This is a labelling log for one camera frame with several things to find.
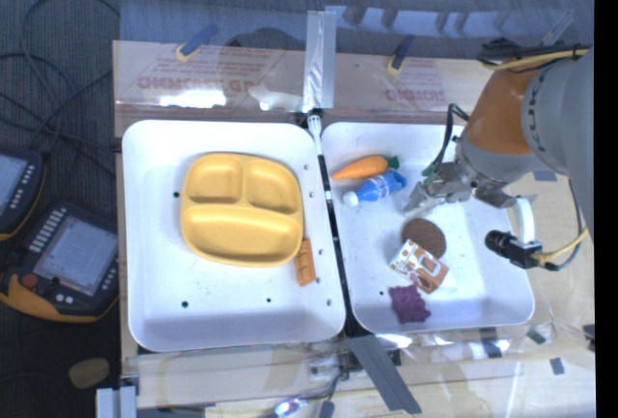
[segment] black cable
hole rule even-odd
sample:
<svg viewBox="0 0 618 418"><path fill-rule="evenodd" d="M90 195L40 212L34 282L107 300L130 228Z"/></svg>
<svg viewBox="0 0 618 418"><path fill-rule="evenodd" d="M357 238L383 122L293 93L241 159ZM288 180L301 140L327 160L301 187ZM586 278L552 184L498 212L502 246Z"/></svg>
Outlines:
<svg viewBox="0 0 618 418"><path fill-rule="evenodd" d="M4 94L0 94L0 98L4 98L5 100L9 101L10 103L16 105L17 107L19 107L20 109L22 109L23 111L27 112L28 114L30 114L31 116L33 116L35 119L41 121L42 118L40 116L38 116L34 111L31 111L29 108L25 107L23 104L20 104L18 101L14 100L13 98L10 98L9 96L6 96ZM18 123L15 121L11 121L8 118L5 118L4 116L0 116L0 122L4 123L5 125L10 125L10 126L14 126L17 127L19 129L24 129L26 131L40 131L42 133L48 134L48 135L53 135L55 134L55 128L53 128L53 126L51 126L49 129L41 129L39 126L38 127L31 127L28 125L25 125L23 123ZM60 133L60 139L62 140L67 140L67 141L72 141L72 143L74 144L84 144L84 145L88 145L92 148L95 148L96 150L100 151L100 152L108 152L111 153L112 149L111 146L107 147L103 144L100 144L98 142L94 142L92 140L87 140L85 138L81 138L79 136L70 134L70 133ZM97 167L99 167L99 169L101 171L103 171L104 173L106 173L107 175L109 175L111 178L115 178L116 177L116 173L114 171L109 170L107 167L105 167L100 161L98 161L95 157L93 157L92 155L89 155L88 153L86 153L83 149L79 149L78 150L79 153L85 157L86 159L90 160L93 164L95 164Z"/></svg>
<svg viewBox="0 0 618 418"><path fill-rule="evenodd" d="M337 383L339 382L339 380L343 377L346 376L347 373L342 372L340 374L338 374L328 385L328 388L325 389L324 391L318 393L318 394L299 394L297 396L294 397L290 397L288 398L286 401L291 401L294 399L299 399L299 400L304 400L304 401L316 401L316 400L321 400L321 399L326 399L327 401L330 401L333 397L333 395L335 394L335 391L337 389ZM273 410L272 413L264 416L263 418L278 418L279 414L276 412L276 408L275 410Z"/></svg>
<svg viewBox="0 0 618 418"><path fill-rule="evenodd" d="M58 189L59 190L64 190L67 188L67 183L69 182L70 176L72 174L72 171L74 169L75 163L77 162L77 158L79 157L79 148L81 147L81 144L73 144L73 154L72 157L70 158L70 164L69 166L67 166L67 170L65 171L65 175L63 176L63 178L60 181L60 184L58 185ZM55 203L57 201L56 198L52 198L49 200L49 205L44 207L45 209L49 209L51 207L51 205L53 203Z"/></svg>
<svg viewBox="0 0 618 418"><path fill-rule="evenodd" d="M444 154L446 153L446 148L448 147L448 144L451 141L451 136L453 134L453 123L454 123L453 114L459 116L464 121L469 120L469 116L462 110L462 108L459 105L455 103L451 103L448 105L448 109L446 111L446 127L444 129L444 138L442 140L442 147L440 148L435 159L431 162L427 170L428 174L429 174L430 168L432 172L436 173L440 165L442 164L442 161L444 160Z"/></svg>
<svg viewBox="0 0 618 418"><path fill-rule="evenodd" d="M10 58L25 58L26 55L22 52L9 52L9 53L5 53L5 54L0 54L0 60L4 60L4 59L10 59ZM62 69L60 67L58 67L57 65L55 65L54 63L51 63L50 61L40 57L40 56L36 56L36 55L32 55L33 59L42 62L44 64L46 64L48 67L54 69L58 74L60 74L60 76L69 84L73 85L72 82L70 81L69 76L64 73L62 71ZM69 96L67 99L63 100L62 102L60 102L56 108L52 111L51 116L47 116L47 118L44 120L42 117L40 117L38 114L36 114L34 111L32 111L31 109L29 109L28 107L26 107L25 105L23 105L21 102L19 102L18 100L15 100L14 98L11 98L5 94L1 94L0 93L0 97L4 98L5 100L9 101L10 103L12 103L13 105L15 105L16 107L19 107L19 109L27 112L28 114L30 114L32 117L34 117L35 119L37 119L41 125L38 129L32 129L32 128L24 128L23 126L19 126L19 124L17 123L13 123L10 122L9 120L3 119L2 121L4 121L5 123L7 123L8 125L13 125L13 126L17 126L17 127L22 127L23 129L29 129L31 131L37 131L37 132L46 132L47 134L49 134L48 131L45 130L45 127L48 127L50 129L53 130L53 134L58 135L59 138L63 138L65 136L67 136L65 133L60 133L58 131L58 128L54 128L54 126L49 122L49 120L56 114L58 113L60 110L62 110L65 105L67 105L71 100L73 100L76 96L80 95L83 91L89 89L92 85L95 85L96 83L99 83L100 80L102 80L105 76L108 76L111 73L111 71L108 71L107 73L105 73L104 75L100 76L99 78L97 78L96 80L92 81L91 83L89 83L88 85L82 87L81 89L79 89L77 91L77 93L73 94L72 96ZM68 136L69 139L71 140L79 140L82 143L87 143L89 145L92 146L99 146L98 143L96 142L92 142L90 140L86 140L86 139L81 139L79 137L73 136L73 135L69 135Z"/></svg>
<svg viewBox="0 0 618 418"><path fill-rule="evenodd" d="M573 57L576 58L576 51L580 49L588 49L590 45L581 43L563 44L556 43L554 45L534 45L532 47L523 47L508 39L500 38L489 43L484 43L481 46L476 59L481 63L488 65L496 65L496 61L515 58L517 60L530 56L542 56L544 54L553 54L556 52L572 51Z"/></svg>
<svg viewBox="0 0 618 418"><path fill-rule="evenodd" d="M33 3L33 4L30 6L30 8L28 8L28 10L26 11L26 13L25 13L25 15L24 15L24 17L23 17L23 19L22 19L22 22L21 22L21 30L20 30L20 32L19 32L19 35L20 35L20 43L21 43L21 48L23 49L23 55L25 56L25 58L26 58L26 60L27 60L27 62L28 62L28 65L30 66L30 68L31 68L31 70L33 71L33 73L37 76L37 78L38 78L38 79L41 81L41 83L43 84L43 86L44 86L45 90L47 91L47 94L48 94L48 95L49 95L49 97L51 98L52 102L54 102L54 103L56 104L56 109L55 109L55 110L52 112L52 114L49 116L49 119L51 119L51 118L53 117L53 115L55 115L55 114L57 114L57 113L59 112L59 110L60 110L60 109L59 109L58 107L59 107L59 105L60 105L60 104L59 104L59 101L57 100L57 98L56 98L56 96L55 96L55 94L54 94L53 89L52 89L52 88L51 88L51 86L48 84L47 80L46 80L46 79L45 79L45 77L42 75L42 73L39 71L39 69L38 69L38 67L37 67L36 63L34 62L35 56L34 56L34 55L30 52L30 50L28 49L28 47L27 47L27 45L26 45L26 35L25 35L25 33L26 33L26 26L27 26L27 23L28 23L28 18L29 18L29 16L30 16L30 14L32 14L32 12L33 12L35 9L37 9L40 5L42 5L42 4L43 4L43 3L45 3L46 1L49 1L49 0L37 0L37 1L35 1L35 3ZM113 12L116 16L120 16L120 12L119 12L116 8L114 8L114 7L113 7L110 3L108 3L107 1L105 1L105 0L94 0L94 1L100 2L102 5L104 5L104 6L105 6L105 7L107 7L108 9L110 9L110 10L111 10L111 11L112 11L112 12ZM106 75L107 75L107 73L106 73L106 74L104 74L103 76L99 76L99 77L97 77L97 78L95 79L95 81L94 81L94 82L89 83L89 84L86 86L86 88L87 88L87 87L89 87L89 86L91 86L91 85L93 85L94 83L96 83L97 81L99 81L100 79L102 79L102 78L103 78L104 76L106 76ZM70 79L69 79L67 76L65 76L65 79L66 79L66 81L68 81L68 82L69 82L69 85L70 85L72 88L74 88L74 84L72 83L72 81L70 81ZM61 119L60 119L60 121L58 122L58 125L57 125L57 132L58 132L58 134L59 134L59 133L60 133L60 131L61 131L61 127L62 127L62 121L63 121L63 119L64 119L64 115L63 115L63 118L61 118Z"/></svg>

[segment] white tray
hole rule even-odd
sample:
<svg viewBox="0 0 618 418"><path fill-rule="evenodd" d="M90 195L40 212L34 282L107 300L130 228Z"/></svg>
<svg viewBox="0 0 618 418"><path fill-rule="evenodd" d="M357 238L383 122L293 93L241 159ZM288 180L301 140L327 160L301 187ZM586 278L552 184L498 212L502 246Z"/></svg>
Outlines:
<svg viewBox="0 0 618 418"><path fill-rule="evenodd" d="M343 194L362 181L331 181L339 237L356 319L379 334L512 325L526 322L534 311L534 295L525 270L510 264L485 246L493 229L511 231L505 210L475 199L442 205L425 218L446 236L441 258L457 288L446 284L422 293L432 314L424 322L399 324L391 309L388 289L408 286L388 267L402 246L401 231L409 220L403 214L409 193L421 171L442 145L444 126L336 123L323 132L323 152L330 173L360 157L397 155L399 172L408 179L403 190L379 202L346 206ZM454 145L449 146L446 160Z"/></svg>
<svg viewBox="0 0 618 418"><path fill-rule="evenodd" d="M204 153L252 153L298 178L320 283L301 287L294 261L224 265L183 242L180 198L190 164ZM128 325L153 351L301 343L336 336L345 306L316 148L284 124L144 121L123 139Z"/></svg>

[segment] black connector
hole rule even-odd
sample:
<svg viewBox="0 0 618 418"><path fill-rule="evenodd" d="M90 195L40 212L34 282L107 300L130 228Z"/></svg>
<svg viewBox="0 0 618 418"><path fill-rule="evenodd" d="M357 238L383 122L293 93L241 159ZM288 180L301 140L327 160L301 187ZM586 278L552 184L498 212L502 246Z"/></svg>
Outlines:
<svg viewBox="0 0 618 418"><path fill-rule="evenodd" d="M543 248L538 241L523 244L510 233L490 231L485 237L485 245L492 251L509 259L511 264L521 268L539 266L539 261L532 258L532 254Z"/></svg>
<svg viewBox="0 0 618 418"><path fill-rule="evenodd" d="M529 56L542 56L554 52L573 51L578 49L589 49L589 44L564 44L555 43L553 45L532 45L529 47L521 46L508 39L500 38L489 43L484 43L478 52L476 59L482 63L491 63L515 58L523 59Z"/></svg>

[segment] toy carrot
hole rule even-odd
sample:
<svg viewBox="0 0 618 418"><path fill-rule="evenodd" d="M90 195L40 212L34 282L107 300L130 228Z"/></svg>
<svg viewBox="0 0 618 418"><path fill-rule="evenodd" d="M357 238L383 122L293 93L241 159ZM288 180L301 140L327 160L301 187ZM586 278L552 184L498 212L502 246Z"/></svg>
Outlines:
<svg viewBox="0 0 618 418"><path fill-rule="evenodd" d="M381 155L369 155L356 160L336 173L333 173L334 180L355 180L357 178L371 178L386 171L387 169L397 169L399 160L397 157L386 159Z"/></svg>

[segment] small orange object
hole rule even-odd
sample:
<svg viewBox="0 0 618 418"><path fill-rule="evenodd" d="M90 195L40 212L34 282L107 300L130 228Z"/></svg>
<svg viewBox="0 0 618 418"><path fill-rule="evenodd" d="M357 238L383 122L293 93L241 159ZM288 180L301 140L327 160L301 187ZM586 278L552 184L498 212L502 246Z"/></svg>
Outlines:
<svg viewBox="0 0 618 418"><path fill-rule="evenodd" d="M387 159L382 155L369 155L333 173L332 178L334 180L371 178L372 176L384 173L389 168L397 169L398 167L399 161L397 157Z"/></svg>
<svg viewBox="0 0 618 418"><path fill-rule="evenodd" d="M300 286L305 286L317 279L316 267L313 263L311 240L304 239L295 258L296 280Z"/></svg>

